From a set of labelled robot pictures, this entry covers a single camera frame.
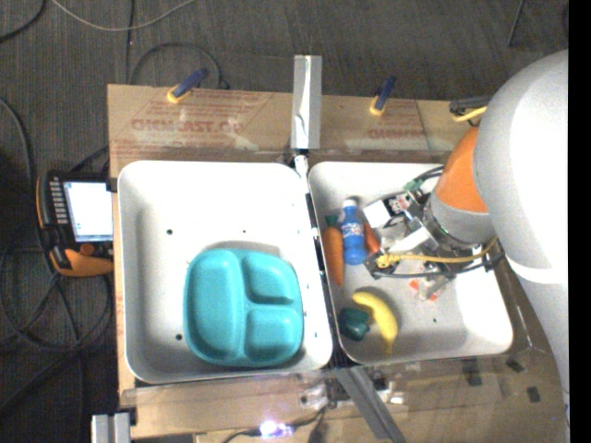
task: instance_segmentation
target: blue and yellow clamp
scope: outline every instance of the blue and yellow clamp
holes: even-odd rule
[[[196,70],[195,72],[193,72],[193,74],[191,74],[189,77],[183,80],[180,84],[175,85],[170,90],[168,90],[166,92],[166,98],[169,102],[179,103],[180,101],[188,97],[188,94],[191,92],[191,89],[193,89],[193,87],[198,86],[198,84],[205,80],[209,74],[210,71],[206,68]]]
[[[386,100],[394,88],[394,76],[389,76],[386,81],[376,90],[376,94],[371,101],[369,111],[377,116],[381,116],[386,111]]]

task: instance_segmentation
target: turquoise tray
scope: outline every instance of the turquoise tray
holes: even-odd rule
[[[216,365],[280,365],[303,338],[296,272],[259,251],[211,249],[197,255],[187,270],[183,314],[189,348]]]

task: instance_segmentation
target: carrot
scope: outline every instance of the carrot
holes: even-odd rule
[[[329,276],[337,285],[343,285],[344,258],[343,258],[343,234],[336,226],[336,215],[327,215],[327,227],[322,232],[322,247],[326,257],[326,267]]]
[[[368,254],[373,255],[381,250],[380,240],[373,233],[373,228],[366,221],[363,223],[364,234],[366,237],[366,250]]]

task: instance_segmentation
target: yellow banana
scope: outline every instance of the yellow banana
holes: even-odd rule
[[[373,293],[357,291],[352,298],[353,302],[370,310],[371,317],[378,324],[381,337],[385,341],[385,353],[392,354],[392,344],[398,334],[398,323],[394,313],[383,300]]]

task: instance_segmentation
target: display screen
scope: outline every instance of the display screen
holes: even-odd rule
[[[113,210],[106,183],[66,181],[64,191],[76,241],[112,241]]]

